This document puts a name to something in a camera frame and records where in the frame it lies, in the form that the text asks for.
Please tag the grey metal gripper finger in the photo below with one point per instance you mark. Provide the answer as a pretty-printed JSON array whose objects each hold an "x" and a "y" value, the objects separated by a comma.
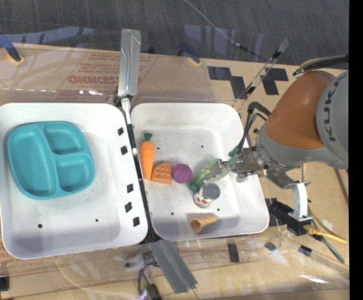
[
  {"x": 222, "y": 165},
  {"x": 215, "y": 174}
]

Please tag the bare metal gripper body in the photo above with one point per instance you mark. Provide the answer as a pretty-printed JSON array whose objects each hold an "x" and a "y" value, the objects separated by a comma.
[{"x": 249, "y": 164}]

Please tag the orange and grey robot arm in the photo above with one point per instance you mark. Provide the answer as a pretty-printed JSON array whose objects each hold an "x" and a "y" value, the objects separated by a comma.
[{"x": 296, "y": 120}]

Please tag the small can with grey lid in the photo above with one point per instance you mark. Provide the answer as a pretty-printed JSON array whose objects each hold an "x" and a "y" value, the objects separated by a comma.
[{"x": 210, "y": 192}]

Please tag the purple round toy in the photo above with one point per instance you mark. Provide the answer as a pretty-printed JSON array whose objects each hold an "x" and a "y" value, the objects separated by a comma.
[{"x": 181, "y": 173}]

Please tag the brown ice cream cone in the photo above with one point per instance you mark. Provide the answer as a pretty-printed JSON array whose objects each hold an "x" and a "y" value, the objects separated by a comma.
[{"x": 201, "y": 223}]

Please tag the white plastic tray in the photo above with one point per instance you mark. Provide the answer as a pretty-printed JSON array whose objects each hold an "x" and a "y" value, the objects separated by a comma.
[
  {"x": 184, "y": 130},
  {"x": 75, "y": 230}
]

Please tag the orange waffle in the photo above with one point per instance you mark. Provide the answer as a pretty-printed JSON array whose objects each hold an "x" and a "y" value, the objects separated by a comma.
[{"x": 163, "y": 174}]

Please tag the orange carrot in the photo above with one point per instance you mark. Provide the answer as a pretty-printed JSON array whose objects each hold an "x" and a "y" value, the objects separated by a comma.
[{"x": 147, "y": 158}]

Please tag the brown cardboard board red print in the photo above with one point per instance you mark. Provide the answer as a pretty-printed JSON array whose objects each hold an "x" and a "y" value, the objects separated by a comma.
[{"x": 75, "y": 280}]

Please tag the blue divided plate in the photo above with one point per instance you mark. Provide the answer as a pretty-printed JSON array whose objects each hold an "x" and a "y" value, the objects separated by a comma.
[{"x": 31, "y": 161}]

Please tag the black cylinder on white bracket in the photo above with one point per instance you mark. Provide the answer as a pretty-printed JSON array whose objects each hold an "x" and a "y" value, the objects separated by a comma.
[{"x": 300, "y": 198}]

